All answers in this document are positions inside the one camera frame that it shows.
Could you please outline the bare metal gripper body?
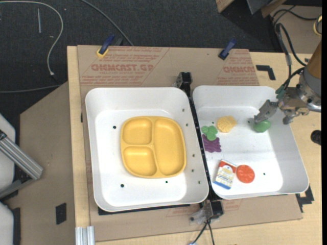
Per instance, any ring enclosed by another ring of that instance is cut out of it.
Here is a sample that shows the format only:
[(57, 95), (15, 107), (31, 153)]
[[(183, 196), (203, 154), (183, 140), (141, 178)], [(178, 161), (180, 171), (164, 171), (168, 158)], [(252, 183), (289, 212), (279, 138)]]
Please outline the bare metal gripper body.
[(321, 96), (310, 87), (296, 85), (279, 89), (278, 107), (286, 116), (308, 115), (310, 112), (321, 112)]

